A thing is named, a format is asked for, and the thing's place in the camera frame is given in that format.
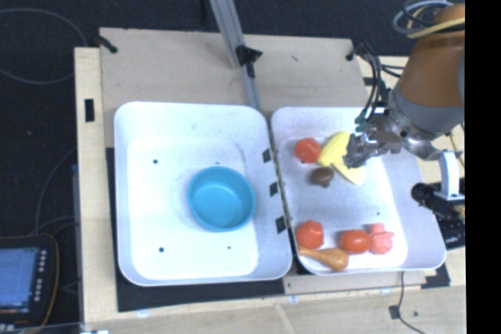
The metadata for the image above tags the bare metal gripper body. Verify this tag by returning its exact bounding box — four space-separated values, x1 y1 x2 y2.
362 116 442 161

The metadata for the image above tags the brown toy mushroom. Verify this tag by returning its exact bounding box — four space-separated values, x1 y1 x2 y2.
311 167 335 189

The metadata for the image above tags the orange toy tomato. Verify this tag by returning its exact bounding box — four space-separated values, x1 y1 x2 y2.
294 137 323 164

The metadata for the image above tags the white plastic tray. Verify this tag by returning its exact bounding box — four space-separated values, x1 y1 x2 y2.
269 106 447 277
113 101 294 287

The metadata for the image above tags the red toy tomato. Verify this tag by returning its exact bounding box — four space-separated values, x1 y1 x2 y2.
339 229 372 255

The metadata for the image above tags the pink toy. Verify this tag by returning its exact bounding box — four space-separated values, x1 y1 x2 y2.
367 222 395 255

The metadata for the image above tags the orange toy pepper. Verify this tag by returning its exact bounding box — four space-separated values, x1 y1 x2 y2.
295 220 325 250

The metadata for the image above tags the brown toy chicken drumstick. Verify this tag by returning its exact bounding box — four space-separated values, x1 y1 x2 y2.
298 246 349 273

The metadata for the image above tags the blue bowl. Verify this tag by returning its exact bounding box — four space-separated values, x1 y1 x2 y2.
187 166 258 234

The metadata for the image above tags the pale wood board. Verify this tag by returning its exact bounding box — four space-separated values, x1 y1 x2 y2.
98 27 428 295

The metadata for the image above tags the black cylinder on white bracket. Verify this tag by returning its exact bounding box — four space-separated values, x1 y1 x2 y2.
410 150 466 222

